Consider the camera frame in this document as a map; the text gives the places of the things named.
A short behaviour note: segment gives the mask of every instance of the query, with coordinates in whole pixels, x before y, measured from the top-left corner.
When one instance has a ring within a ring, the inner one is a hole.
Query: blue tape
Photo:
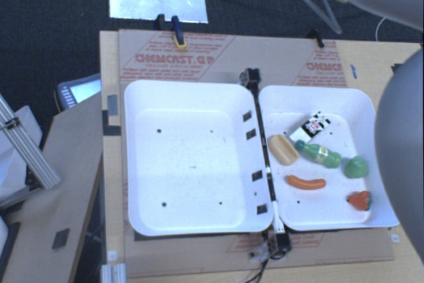
[[[355,67],[351,64],[350,68],[352,69],[353,78],[356,79],[357,77],[356,77]]]

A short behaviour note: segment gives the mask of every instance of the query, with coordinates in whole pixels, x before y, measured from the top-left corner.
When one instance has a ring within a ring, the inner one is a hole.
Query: hinged clamshell container
[[[125,90],[129,218],[148,236],[244,233],[273,219],[264,153],[252,94],[235,84],[139,80]],[[291,135],[317,111],[331,124],[310,143],[343,157],[359,155],[369,173],[350,179],[300,155],[290,166],[270,154],[278,213],[299,231],[391,227],[398,224],[374,150],[375,113],[356,89],[268,86],[260,92],[266,138]],[[320,190],[286,182],[294,174],[323,178]],[[369,211],[346,199],[372,194]]]

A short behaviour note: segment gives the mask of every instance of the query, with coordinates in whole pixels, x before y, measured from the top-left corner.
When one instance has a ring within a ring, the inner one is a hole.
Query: green toy bottle
[[[337,168],[342,161],[340,154],[318,144],[306,144],[304,141],[297,141],[294,147],[296,150],[304,151],[314,161],[328,168]]]

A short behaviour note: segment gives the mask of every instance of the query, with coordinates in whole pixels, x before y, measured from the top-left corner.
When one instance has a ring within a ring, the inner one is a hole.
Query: wooden table
[[[343,65],[348,87],[360,89],[378,107],[382,92],[392,76],[394,64],[405,62],[420,49],[418,44],[389,42],[337,41],[337,50]],[[101,78],[103,110],[107,110],[108,96],[119,93],[119,35],[101,33]],[[109,125],[120,125],[120,112],[109,116]],[[108,264],[125,261],[123,237],[123,185],[120,136],[107,135],[103,139],[105,173],[105,210]],[[424,266],[407,238],[402,226],[390,234],[399,237],[393,243],[395,260],[355,264],[337,264],[265,270],[262,282],[422,282]],[[151,278],[129,278],[127,282],[244,282],[253,271],[233,271],[205,274],[184,274]]]
[[[4,216],[20,227],[2,282],[74,282],[101,175],[100,107],[95,95],[55,116],[43,153],[62,181]]]

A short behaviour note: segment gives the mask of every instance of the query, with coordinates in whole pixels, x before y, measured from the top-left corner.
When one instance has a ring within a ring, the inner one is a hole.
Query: toy food
[[[368,165],[361,156],[355,156],[344,166],[344,174],[349,178],[365,177],[368,173]]]
[[[350,195],[347,201],[359,210],[368,211],[371,207],[371,193],[368,191],[361,191]]]
[[[268,140],[268,146],[272,154],[283,165],[292,165],[299,158],[299,153],[285,136],[276,135],[271,137]]]
[[[291,186],[294,186],[298,189],[303,190],[316,190],[324,188],[327,184],[325,180],[318,179],[318,180],[302,180],[301,178],[298,178],[296,176],[288,176],[287,177],[287,183]]]
[[[340,154],[318,144],[306,144],[304,141],[299,140],[296,142],[295,148],[306,153],[316,163],[320,163],[328,168],[337,168],[342,161]]]

